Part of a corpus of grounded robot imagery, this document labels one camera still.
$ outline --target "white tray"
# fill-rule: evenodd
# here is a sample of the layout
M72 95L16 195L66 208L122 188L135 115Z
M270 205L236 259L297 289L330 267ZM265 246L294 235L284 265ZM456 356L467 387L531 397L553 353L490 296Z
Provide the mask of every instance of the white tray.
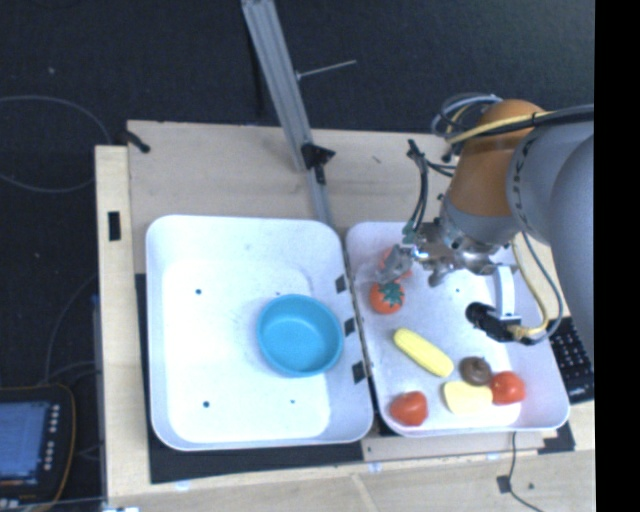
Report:
M549 341L526 347L519 343L499 343L488 338L466 320L470 302L494 304L492 278L478 277L460 270L446 277L438 287L427 284L428 272L418 264L412 277L401 281L405 304L396 313L380 315L369 305L368 292L384 251L399 243L402 223L367 222L347 234L346 251L354 285L357 308L380 412L390 428L407 437L466 432L545 430L561 426L569 415L569 401ZM500 251L496 262L512 263L510 251ZM516 312L525 325L539 325L540 315L520 273L514 276ZM447 378L436 377L410 360L392 341L395 329L414 330L444 350L456 369ZM460 380L458 363L466 356L484 357L494 371L513 370L527 385L527 398L507 406L492 405L482 414L463 417L450 412L442 398L442 385ZM395 396L421 390L427 396L429 417L419 427L397 423L388 413Z
M371 428L364 357L336 233L309 220L171 215L146 237L151 421L177 450L346 443ZM327 305L347 331L325 374L267 365L255 324L287 293Z

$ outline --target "black clamp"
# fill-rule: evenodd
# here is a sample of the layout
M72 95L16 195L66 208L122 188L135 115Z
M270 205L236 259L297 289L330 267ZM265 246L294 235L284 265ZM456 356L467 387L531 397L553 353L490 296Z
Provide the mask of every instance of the black clamp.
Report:
M327 179L324 175L324 165L333 158L336 152L311 143L303 144L301 150L307 169L313 169L316 173L316 181L320 185L326 185Z

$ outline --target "blue plate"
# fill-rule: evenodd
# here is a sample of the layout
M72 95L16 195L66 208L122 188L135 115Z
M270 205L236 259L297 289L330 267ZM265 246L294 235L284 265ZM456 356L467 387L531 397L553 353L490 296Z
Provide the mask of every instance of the blue plate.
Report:
M309 377L338 361L344 338L338 319L306 295L282 295L260 312L258 344L267 362L289 377Z

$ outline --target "dark background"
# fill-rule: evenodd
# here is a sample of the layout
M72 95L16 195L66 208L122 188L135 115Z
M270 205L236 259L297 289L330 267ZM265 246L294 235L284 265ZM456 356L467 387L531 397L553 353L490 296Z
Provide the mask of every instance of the dark background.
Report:
M314 128L428 132L461 92L546 109L594 102L595 0L280 0ZM30 100L9 100L37 95ZM99 297L92 151L129 119L277 125L240 0L0 2L0 379L29 386L94 360ZM50 365L47 352L51 347ZM99 496L96 374L53 381L78 402L65 498Z

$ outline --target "wooden table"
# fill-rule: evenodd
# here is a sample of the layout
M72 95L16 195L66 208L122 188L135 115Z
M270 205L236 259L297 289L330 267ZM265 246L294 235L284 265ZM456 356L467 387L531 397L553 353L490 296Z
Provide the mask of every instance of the wooden table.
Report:
M372 432L362 440L364 460L353 464L152 484L134 286L134 275L144 272L146 227L166 213L313 218L313 212L280 128L131 121L128 129L151 151L98 146L95 152L108 505L522 510L496 483L511 464L508 433L405 439ZM433 160L445 151L440 139L423 134L314 131L316 144L336 151L326 167L327 191L341 236L358 222L411 215L419 178L405 156L409 138ZM430 176L426 219L437 214L437 196L448 183ZM548 250L537 248L550 261ZM542 294L552 297L548 289ZM570 426L575 451L538 455L557 433L518 434L514 491L544 510L595 510L594 403L573 406Z

